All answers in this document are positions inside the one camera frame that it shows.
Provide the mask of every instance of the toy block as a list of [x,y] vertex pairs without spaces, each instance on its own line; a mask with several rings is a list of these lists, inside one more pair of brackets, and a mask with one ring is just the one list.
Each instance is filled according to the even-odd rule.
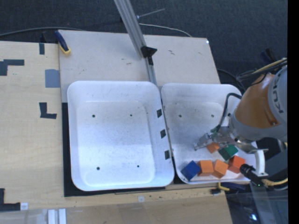
[[201,171],[201,168],[193,160],[188,163],[186,167],[181,170],[181,173],[185,176],[188,181],[190,181],[198,172]]
[[217,151],[220,148],[218,143],[215,143],[215,142],[210,143],[206,147],[210,151],[210,153],[214,153],[215,151]]
[[236,174],[240,173],[240,166],[245,163],[245,159],[235,155],[228,160],[228,170]]
[[201,168],[197,173],[198,176],[209,176],[214,172],[212,160],[200,160],[197,165]]
[[214,167],[214,172],[212,175],[217,178],[222,178],[226,174],[226,171],[228,169],[228,164],[217,159],[213,162],[213,167]]
[[229,144],[227,147],[219,149],[218,152],[227,161],[238,152],[238,149],[235,145]]

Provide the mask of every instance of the table surface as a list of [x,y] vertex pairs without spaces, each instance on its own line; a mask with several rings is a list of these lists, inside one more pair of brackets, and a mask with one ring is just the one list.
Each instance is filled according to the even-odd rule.
[[[97,33],[96,36],[107,38],[106,33]],[[130,42],[128,35],[120,37],[127,43]],[[173,82],[219,84],[206,39],[152,35],[145,35],[145,39],[149,46],[156,45],[161,51],[154,57],[158,85],[171,82],[171,77],[176,77]],[[203,47],[203,43],[206,44],[205,49],[194,50],[194,46],[198,44]],[[186,66],[179,65],[185,60],[183,49],[180,48],[182,44],[185,45],[183,49],[191,50],[193,47],[192,50],[197,53],[193,58],[188,55],[187,70]],[[154,207],[160,207],[160,210],[156,208],[151,215],[165,216],[161,212],[163,208],[168,211],[168,215],[172,215],[177,208],[170,210],[172,205],[179,203],[182,207],[189,203],[189,211],[193,211],[194,217],[205,216],[205,221],[232,223],[224,192],[218,196],[210,193],[210,189],[215,188],[213,183],[170,184],[159,191],[64,197],[63,93],[60,88],[46,88],[45,85],[45,70],[63,70],[61,60],[64,58],[61,58],[57,44],[46,43],[44,50],[45,53],[41,55],[38,43],[0,42],[0,61],[24,60],[24,66],[9,65],[7,76],[0,76],[0,188],[5,188],[5,203],[28,203],[29,210],[112,207],[111,205],[139,203],[142,196],[143,206],[151,206],[152,211]],[[199,74],[190,70],[190,62],[195,62],[194,67],[200,70]],[[182,70],[187,71],[187,75],[179,76]],[[57,114],[56,119],[40,117],[41,102],[47,103],[47,113]],[[190,217],[190,213],[183,209],[180,215],[182,218]]]

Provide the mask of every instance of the black connector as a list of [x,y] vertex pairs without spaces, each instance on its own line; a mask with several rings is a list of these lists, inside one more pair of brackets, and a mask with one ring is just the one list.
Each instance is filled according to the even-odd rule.
[[250,181],[251,181],[254,185],[256,185],[256,186],[258,186],[258,187],[263,186],[264,184],[263,184],[262,180],[261,180],[256,174],[254,174],[252,171],[255,171],[255,169],[254,169],[252,166],[250,166],[250,165],[248,165],[248,164],[246,164],[246,163],[244,163],[244,164],[242,164],[242,165],[240,166],[240,172],[241,172],[245,177],[247,177],[248,179],[250,179]]

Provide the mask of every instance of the white tray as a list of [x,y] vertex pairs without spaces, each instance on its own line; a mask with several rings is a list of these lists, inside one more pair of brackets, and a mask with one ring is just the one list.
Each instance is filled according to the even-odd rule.
[[[248,181],[241,173],[236,174],[227,171],[221,179],[210,176],[195,176],[188,181],[181,170],[190,162],[200,160],[220,159],[223,157],[208,149],[194,150],[199,138],[216,127],[221,119],[223,107],[228,93],[241,94],[240,91],[229,84],[165,84],[161,89],[166,123],[173,151],[176,172],[179,178],[188,184],[212,183],[212,182],[242,182]],[[228,112],[232,113],[240,102],[238,98],[230,97],[228,100]],[[228,124],[225,118],[223,125]],[[249,165],[256,166],[254,154],[246,154],[239,150],[236,154],[245,159]]]
[[77,188],[150,188],[172,182],[157,86],[146,81],[76,81],[67,99],[71,178]]

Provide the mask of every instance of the white cable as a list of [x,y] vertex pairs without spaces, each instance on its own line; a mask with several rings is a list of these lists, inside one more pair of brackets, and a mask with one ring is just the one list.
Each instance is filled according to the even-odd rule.
[[152,25],[152,24],[144,24],[144,23],[139,23],[139,25],[149,26],[149,27],[157,27],[157,28],[166,28],[166,29],[170,29],[170,30],[175,30],[175,31],[179,31],[179,32],[185,33],[189,37],[192,37],[189,33],[184,32],[184,31],[179,30],[179,29],[175,29],[175,28],[163,27],[163,26]]

